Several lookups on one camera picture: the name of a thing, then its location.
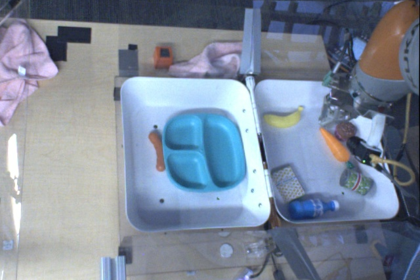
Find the pink cloth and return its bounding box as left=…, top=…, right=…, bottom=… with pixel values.
left=168, top=40, right=244, bottom=78
left=0, top=18, right=60, bottom=127

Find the green and white can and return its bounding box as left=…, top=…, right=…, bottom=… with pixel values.
left=339, top=167, right=374, bottom=196

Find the blue divided plate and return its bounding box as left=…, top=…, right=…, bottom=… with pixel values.
left=161, top=113, right=248, bottom=193

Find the orange carrot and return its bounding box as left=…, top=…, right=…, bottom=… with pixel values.
left=319, top=127, right=356, bottom=170

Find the patterned white carton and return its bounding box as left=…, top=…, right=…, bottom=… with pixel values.
left=271, top=165, right=306, bottom=203

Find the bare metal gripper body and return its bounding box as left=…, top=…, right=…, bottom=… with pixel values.
left=318, top=73, right=395, bottom=127

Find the yellow banana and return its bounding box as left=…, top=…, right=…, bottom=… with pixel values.
left=262, top=105, right=306, bottom=129

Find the orange sausage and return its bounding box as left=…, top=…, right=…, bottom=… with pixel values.
left=148, top=130, right=166, bottom=172

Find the white plastic tray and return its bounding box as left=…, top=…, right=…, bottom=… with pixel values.
left=119, top=76, right=272, bottom=233
left=254, top=79, right=401, bottom=224

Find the orange cube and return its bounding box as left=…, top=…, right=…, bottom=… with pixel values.
left=153, top=45, right=175, bottom=70

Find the blue bottle with white cap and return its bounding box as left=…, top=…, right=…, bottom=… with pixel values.
left=287, top=197, right=341, bottom=222

